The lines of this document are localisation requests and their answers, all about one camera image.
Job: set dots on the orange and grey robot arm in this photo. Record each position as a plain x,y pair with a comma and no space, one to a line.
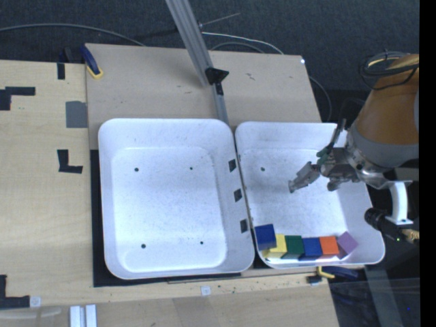
388,121

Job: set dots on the black cylinder on white bracket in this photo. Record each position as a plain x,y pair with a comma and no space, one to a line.
399,201

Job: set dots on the brown cardboard board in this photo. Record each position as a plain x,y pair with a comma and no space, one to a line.
153,87

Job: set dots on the yellow cube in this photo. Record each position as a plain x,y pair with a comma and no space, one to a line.
280,244

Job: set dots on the dark blue cube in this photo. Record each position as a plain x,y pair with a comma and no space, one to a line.
265,235

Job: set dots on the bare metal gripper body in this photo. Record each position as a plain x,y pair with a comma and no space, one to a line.
340,169

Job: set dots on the white plastic tray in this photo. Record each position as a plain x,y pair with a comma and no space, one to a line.
293,210
170,203

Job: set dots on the purple cube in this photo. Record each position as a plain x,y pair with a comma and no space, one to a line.
347,243

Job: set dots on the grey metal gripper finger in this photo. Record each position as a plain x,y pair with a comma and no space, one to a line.
335,184
302,178

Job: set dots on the green cube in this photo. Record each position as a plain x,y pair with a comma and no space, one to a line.
294,245

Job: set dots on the orange cube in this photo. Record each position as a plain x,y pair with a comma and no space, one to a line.
329,245

